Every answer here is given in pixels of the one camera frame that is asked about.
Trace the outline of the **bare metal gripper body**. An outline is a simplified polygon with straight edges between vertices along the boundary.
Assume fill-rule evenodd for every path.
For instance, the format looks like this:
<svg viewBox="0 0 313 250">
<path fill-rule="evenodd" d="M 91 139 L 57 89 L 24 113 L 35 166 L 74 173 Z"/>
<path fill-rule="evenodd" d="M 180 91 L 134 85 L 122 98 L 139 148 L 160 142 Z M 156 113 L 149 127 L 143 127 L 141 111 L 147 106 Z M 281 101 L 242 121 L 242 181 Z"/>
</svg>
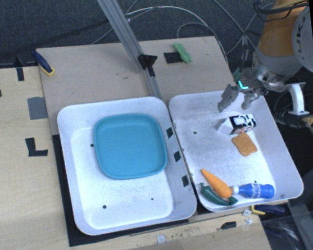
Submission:
<svg viewBox="0 0 313 250">
<path fill-rule="evenodd" d="M 238 67 L 233 72 L 233 79 L 239 91 L 265 94 L 268 91 L 283 92 L 289 77 L 275 74 L 261 63 L 254 63 L 250 67 Z"/>
</svg>

